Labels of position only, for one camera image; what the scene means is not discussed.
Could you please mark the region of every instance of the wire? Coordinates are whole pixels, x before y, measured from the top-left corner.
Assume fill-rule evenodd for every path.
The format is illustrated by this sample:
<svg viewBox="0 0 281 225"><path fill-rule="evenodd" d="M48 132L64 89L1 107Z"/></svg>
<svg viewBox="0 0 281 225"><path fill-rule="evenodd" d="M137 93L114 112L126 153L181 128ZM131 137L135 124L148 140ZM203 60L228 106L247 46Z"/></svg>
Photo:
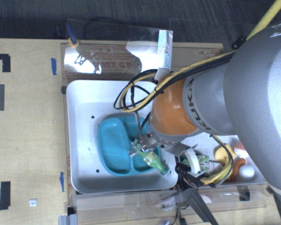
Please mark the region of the wire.
<svg viewBox="0 0 281 225"><path fill-rule="evenodd" d="M185 178L183 178L183 181L184 181L187 185L189 185L190 187L192 187L192 188L198 188L197 186L192 185L191 183L189 183Z"/></svg>
<svg viewBox="0 0 281 225"><path fill-rule="evenodd" d="M230 168L228 170L228 172L226 173L226 175L217 183L217 184L214 184L214 183L209 183L209 186L212 187L212 188L216 188L218 187L219 185L221 185L227 178L228 176L230 175L232 169L233 169L233 157L231 155L231 153L229 152L229 150L226 148L226 146L222 143L222 141L215 135L210 135L210 137L214 138L221 147L223 147L225 149L225 151L227 152L228 154L228 157L229 157L229 162L225 165L224 169L222 170L225 171L227 169L227 167L230 165ZM213 177L212 180L215 180L217 179L218 177L221 176L222 172L219 172L216 176Z"/></svg>
<svg viewBox="0 0 281 225"><path fill-rule="evenodd" d="M131 102L132 102L132 106L135 107L135 102L134 102L134 86L131 87ZM140 141L141 140L141 121L140 121L140 117L137 111L134 112L135 113L135 120L137 123L137 128L138 128L138 135L137 135L137 140Z"/></svg>
<svg viewBox="0 0 281 225"><path fill-rule="evenodd" d="M149 112L147 114L147 116L145 117L144 121L142 122L141 127L140 127L140 131L142 131L142 129L144 128L146 122L149 121L150 114L151 114L151 112Z"/></svg>
<svg viewBox="0 0 281 225"><path fill-rule="evenodd" d="M277 13L281 10L281 0L276 0L272 6L268 9L268 11L263 15L258 24L255 26L253 31L249 34L246 40L250 39L259 31L266 28L266 26L272 21L272 19L277 15Z"/></svg>
<svg viewBox="0 0 281 225"><path fill-rule="evenodd" d="M180 211L179 211L179 207L177 207L177 208L176 208L176 215L175 215L175 219L174 219L174 221L173 221L171 224L169 224L169 225L174 225L174 224L176 223L179 212L180 212Z"/></svg>
<svg viewBox="0 0 281 225"><path fill-rule="evenodd" d="M180 210L185 210L185 209L188 209L188 208L189 208L189 205L185 206L184 208L180 207Z"/></svg>
<svg viewBox="0 0 281 225"><path fill-rule="evenodd" d="M147 93L148 95L150 94L150 93L148 92L148 90L142 88L141 86L134 85L134 87L135 87L135 88L138 88L138 89L140 89L140 90L142 90L142 91L144 91L144 92Z"/></svg>
<svg viewBox="0 0 281 225"><path fill-rule="evenodd" d="M231 57L233 56L235 51L231 51L228 53L224 53L224 54L220 54L218 56L203 60L203 61L199 61L196 63L193 63L189 66L186 66L182 69L180 69L177 72L171 73L168 77L166 77L161 83L159 83L155 89L144 99L136 102L136 106L133 108L130 108L132 106L128 106L127 107L123 107L122 103L123 103L123 98L125 97L126 93L128 92L128 90L138 81L141 81L145 78L149 78L152 77L153 75L156 74L156 72L151 73L151 74L146 74L146 75L141 75L139 74L139 76L137 77L137 79L132 79L128 85L126 87L123 88L123 90L121 91L121 93L118 95L115 103L114 103L114 108L116 108L115 104L118 101L118 108L116 109L121 109L124 112L134 112L134 111L138 111L141 108L145 107L147 104L149 104L158 94L162 93L164 89L166 89L167 87L169 87L170 85L172 85L173 83L186 78L190 75L193 75L195 73L198 72L202 72L204 70L207 70L209 68L213 68L215 66L219 66L222 65L226 62L228 62Z"/></svg>
<svg viewBox="0 0 281 225"><path fill-rule="evenodd" d="M179 219L181 219L181 211L180 211L180 207L178 207L178 213L179 213Z"/></svg>

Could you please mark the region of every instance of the blue container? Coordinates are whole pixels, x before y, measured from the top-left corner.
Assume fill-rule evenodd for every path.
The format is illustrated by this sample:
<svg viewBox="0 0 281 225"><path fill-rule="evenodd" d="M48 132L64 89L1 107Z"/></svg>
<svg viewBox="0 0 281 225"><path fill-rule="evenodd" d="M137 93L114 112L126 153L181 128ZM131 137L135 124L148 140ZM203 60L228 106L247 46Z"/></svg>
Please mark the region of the blue container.
<svg viewBox="0 0 281 225"><path fill-rule="evenodd" d="M148 132L147 124L142 134ZM130 176L153 170L139 155L130 157L128 151L138 135L134 116L120 116L103 120L97 132L98 149L105 169L116 176ZM154 151L160 155L159 148Z"/></svg>

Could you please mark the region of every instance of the wooden table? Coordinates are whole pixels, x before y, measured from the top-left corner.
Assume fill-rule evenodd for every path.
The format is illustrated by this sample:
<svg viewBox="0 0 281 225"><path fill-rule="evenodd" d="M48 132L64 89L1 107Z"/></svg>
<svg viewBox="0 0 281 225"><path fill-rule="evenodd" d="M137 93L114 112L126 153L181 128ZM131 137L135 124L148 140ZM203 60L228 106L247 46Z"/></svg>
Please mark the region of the wooden table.
<svg viewBox="0 0 281 225"><path fill-rule="evenodd" d="M57 224L67 213L67 159L61 51L64 40L0 39L0 53L11 57L11 72L2 72L5 107L0 111L0 182L11 182L11 204L0 210L0 224ZM51 58L57 61L53 75ZM65 191L59 176L64 173ZM30 199L37 206L30 207ZM215 212L219 224L281 224L272 196L266 207ZM200 223L197 215L188 224ZM118 224L156 224L158 219Z"/></svg>

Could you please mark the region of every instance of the white basin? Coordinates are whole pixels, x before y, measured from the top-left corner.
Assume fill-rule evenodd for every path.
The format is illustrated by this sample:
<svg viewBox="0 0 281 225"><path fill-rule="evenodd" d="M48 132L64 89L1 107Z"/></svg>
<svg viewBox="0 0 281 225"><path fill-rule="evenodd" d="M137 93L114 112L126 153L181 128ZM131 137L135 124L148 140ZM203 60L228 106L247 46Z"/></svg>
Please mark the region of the white basin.
<svg viewBox="0 0 281 225"><path fill-rule="evenodd" d="M139 84L148 91L155 87L150 82ZM97 129L106 118L127 115L113 108L114 100L126 85L126 81L76 80L67 87L71 180L73 187L80 193L162 190L170 189L177 183L175 157L163 149L160 150L161 160L170 169L165 175L153 169L123 177L115 176L104 168L97 147ZM136 90L135 101L145 95ZM139 115L145 118L150 110L151 104L148 104L139 111Z"/></svg>

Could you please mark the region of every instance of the yellow cable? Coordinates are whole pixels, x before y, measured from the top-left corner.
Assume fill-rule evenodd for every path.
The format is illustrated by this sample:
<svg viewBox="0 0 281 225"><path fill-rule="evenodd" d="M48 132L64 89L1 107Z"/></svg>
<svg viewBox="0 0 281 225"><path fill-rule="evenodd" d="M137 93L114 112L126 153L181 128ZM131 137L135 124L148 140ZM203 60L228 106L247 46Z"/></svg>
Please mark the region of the yellow cable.
<svg viewBox="0 0 281 225"><path fill-rule="evenodd" d="M253 31L249 34L246 40L250 39L252 36L254 36L259 31L263 30L271 21L272 19L277 15L277 13L281 9L281 0L276 0L272 6L268 9L268 11L264 14L262 19L259 21L259 23L255 26Z"/></svg>
<svg viewBox="0 0 281 225"><path fill-rule="evenodd" d="M222 57L225 57L227 56L228 54L231 54L231 53L234 53L235 51L231 51L231 52L227 52L227 53L223 53L223 54L220 54L220 55L217 55L215 57L212 57L212 58L208 58L206 60L202 60L202 61L199 61L199 62L196 62L196 63L193 63L191 65L188 65L182 69L180 69L179 71L177 72L174 72L174 73L171 73L165 80L163 80L159 85L157 85L155 87L155 89L141 102L139 103L137 106L131 108L131 109L121 109L123 112L135 112L137 111L138 109L140 109L144 104L146 104L155 94L156 92L158 92L167 82L169 82L170 80L172 80L174 77L184 73L184 72L187 72L197 66L200 66L204 63L207 63L207 62L211 62L211 61L214 61L214 60L217 60L217 59L220 59ZM132 87L133 84L135 84L136 82L140 81L140 80L143 80L144 78L146 77L149 77L149 76L152 76L152 75L147 75L147 76L144 76L144 77L141 77L139 79L136 79L135 81L133 81L133 83L129 84L127 86L127 88L123 91L119 101L118 101L118 104L119 104L119 107L122 106L122 101L123 101L123 98L125 96L125 94L128 92L128 90Z"/></svg>
<svg viewBox="0 0 281 225"><path fill-rule="evenodd" d="M227 180L227 179L231 176L232 172L233 172L233 171L232 171L232 169L231 169L229 175L227 176L227 178L226 178L225 180ZM222 180L225 176L226 176L226 174L222 174L220 177L218 177L216 180L214 180L213 183L214 183L214 184L217 184L217 183L221 182L221 180Z"/></svg>
<svg viewBox="0 0 281 225"><path fill-rule="evenodd" d="M128 92L128 90L129 90L134 84L136 84L137 82L139 82L139 81L141 81L141 80L144 80L144 79L146 79L146 78L148 78L148 77L152 77L152 76L154 76L155 74L156 74L156 73L152 73L152 74L145 75L145 76L143 76L143 77L140 77L140 78L134 80L132 83L128 84L128 86L127 86L127 87L125 88L125 90L122 92L122 95L121 95L121 97L120 97L119 100L118 100L118 106L119 106L119 107L122 106L122 101L123 101L123 99L124 99L125 94Z"/></svg>
<svg viewBox="0 0 281 225"><path fill-rule="evenodd" d="M224 166L223 170L221 170L217 174L209 176L208 178L201 178L200 181L203 182L204 185L213 183L215 180L224 177L228 173L230 168L231 168L231 163L229 162L228 159L226 159L226 165Z"/></svg>

